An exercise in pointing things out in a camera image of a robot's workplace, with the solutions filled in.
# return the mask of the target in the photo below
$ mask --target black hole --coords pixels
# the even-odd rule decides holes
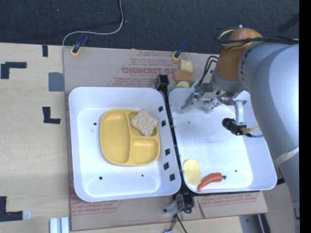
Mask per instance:
[[[170,166],[169,166],[169,163],[167,162],[167,163],[165,163],[164,165],[163,165],[163,167],[164,167],[164,170],[166,170],[166,169],[168,169]]]
[[[172,174],[170,175],[170,181],[173,181],[174,179],[175,179],[175,174],[172,173]]]

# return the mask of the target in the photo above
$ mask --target cardboard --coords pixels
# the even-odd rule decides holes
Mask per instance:
[[[72,231],[171,222],[171,216],[162,214],[162,207],[173,201],[172,196],[85,202],[75,194],[68,107],[70,91],[80,86],[152,87],[158,74],[167,74],[172,89],[177,83],[173,74],[179,63],[173,62],[171,56],[172,52],[163,51],[96,48],[82,48],[78,56],[72,56],[70,47],[63,48]],[[208,57],[208,54],[183,54],[182,59],[192,62],[194,80],[201,78]],[[183,213],[182,220],[267,212],[262,192],[196,196],[194,200],[192,212]]]

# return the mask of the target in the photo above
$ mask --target blue clamp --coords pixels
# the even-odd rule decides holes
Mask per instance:
[[[176,50],[173,55],[172,55],[172,60],[173,61],[179,61],[181,58],[181,52],[186,48],[186,46],[188,45],[188,41],[184,41],[183,44],[181,44],[181,46],[179,47],[178,50]]]
[[[84,47],[88,43],[88,34],[82,33],[80,34],[77,43],[70,50],[71,55],[78,56],[80,53],[81,47]]]

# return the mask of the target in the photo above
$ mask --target yellow sponge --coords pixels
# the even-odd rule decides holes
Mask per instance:
[[[191,61],[181,60],[180,61],[180,68],[179,68],[179,70],[182,71],[182,72],[192,73],[193,72],[193,67],[192,67]]]

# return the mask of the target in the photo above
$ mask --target robotic arm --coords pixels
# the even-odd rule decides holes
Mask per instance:
[[[231,33],[227,40],[222,37]],[[223,50],[209,89],[220,103],[232,105],[246,90],[272,158],[286,184],[300,232],[299,198],[299,41],[262,37],[239,28],[218,35]],[[229,129],[230,121],[223,121]]]

